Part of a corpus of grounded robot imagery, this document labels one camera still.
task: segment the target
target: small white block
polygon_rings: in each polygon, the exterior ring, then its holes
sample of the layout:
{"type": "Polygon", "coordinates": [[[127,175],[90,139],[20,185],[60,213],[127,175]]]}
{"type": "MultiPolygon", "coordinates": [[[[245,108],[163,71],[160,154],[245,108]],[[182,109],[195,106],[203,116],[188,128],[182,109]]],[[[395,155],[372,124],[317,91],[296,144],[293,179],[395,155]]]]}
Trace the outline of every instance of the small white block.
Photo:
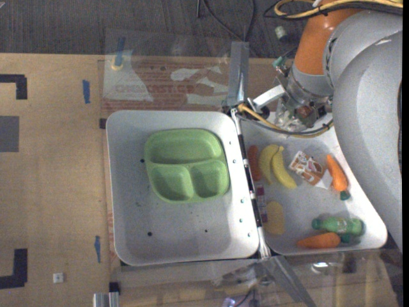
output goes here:
{"type": "Polygon", "coordinates": [[[62,283],[64,282],[64,273],[54,273],[52,275],[52,281],[54,283],[62,283]]]}

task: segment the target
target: yellow banana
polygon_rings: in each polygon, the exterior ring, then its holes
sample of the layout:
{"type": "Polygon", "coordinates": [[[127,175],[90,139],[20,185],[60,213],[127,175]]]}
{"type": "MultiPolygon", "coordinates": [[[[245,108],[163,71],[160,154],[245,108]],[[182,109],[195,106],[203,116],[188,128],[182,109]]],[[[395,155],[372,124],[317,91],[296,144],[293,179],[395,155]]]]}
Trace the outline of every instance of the yellow banana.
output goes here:
{"type": "Polygon", "coordinates": [[[258,157],[258,166],[260,167],[261,174],[267,180],[268,184],[273,182],[271,176],[271,165],[273,156],[279,151],[279,146],[268,145],[260,152],[258,157]]]}
{"type": "Polygon", "coordinates": [[[273,173],[278,181],[288,189],[294,189],[297,187],[294,179],[288,174],[286,167],[284,166],[284,160],[282,158],[282,152],[284,147],[280,146],[279,151],[273,156],[271,165],[273,173]]]}

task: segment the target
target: orange carrot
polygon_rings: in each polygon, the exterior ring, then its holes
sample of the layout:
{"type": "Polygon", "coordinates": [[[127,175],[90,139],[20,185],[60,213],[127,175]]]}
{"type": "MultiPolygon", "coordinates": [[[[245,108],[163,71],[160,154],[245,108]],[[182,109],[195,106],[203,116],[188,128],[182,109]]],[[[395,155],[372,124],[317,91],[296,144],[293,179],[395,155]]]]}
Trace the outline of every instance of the orange carrot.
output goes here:
{"type": "Polygon", "coordinates": [[[341,243],[341,238],[334,232],[314,235],[297,241],[298,247],[311,249],[335,248],[341,243]]]}
{"type": "Polygon", "coordinates": [[[261,170],[258,166],[258,147],[257,146],[250,146],[247,151],[247,158],[249,160],[251,175],[253,177],[253,181],[260,181],[261,180],[261,170]]]}
{"type": "Polygon", "coordinates": [[[337,191],[345,191],[348,188],[348,179],[344,171],[331,155],[327,155],[327,164],[332,176],[332,186],[337,191]]]}

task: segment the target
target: green tray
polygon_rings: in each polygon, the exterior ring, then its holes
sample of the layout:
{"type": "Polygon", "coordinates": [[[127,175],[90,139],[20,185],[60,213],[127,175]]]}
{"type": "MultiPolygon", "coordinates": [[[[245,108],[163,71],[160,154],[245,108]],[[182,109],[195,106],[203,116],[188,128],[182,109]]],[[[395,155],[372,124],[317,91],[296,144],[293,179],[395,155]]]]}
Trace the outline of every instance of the green tray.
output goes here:
{"type": "Polygon", "coordinates": [[[203,129],[163,130],[144,147],[153,190],[169,203],[216,199],[229,189],[229,172],[217,136],[203,129]]]}

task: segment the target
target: green bottle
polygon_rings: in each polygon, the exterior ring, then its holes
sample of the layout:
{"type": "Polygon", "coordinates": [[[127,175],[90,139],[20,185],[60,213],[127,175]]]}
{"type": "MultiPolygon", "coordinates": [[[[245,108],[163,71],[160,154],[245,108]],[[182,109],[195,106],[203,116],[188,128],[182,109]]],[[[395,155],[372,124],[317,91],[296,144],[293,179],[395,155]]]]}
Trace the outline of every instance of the green bottle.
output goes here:
{"type": "Polygon", "coordinates": [[[357,218],[328,217],[327,219],[313,219],[315,230],[326,230],[337,234],[362,235],[364,224],[357,218]]]}

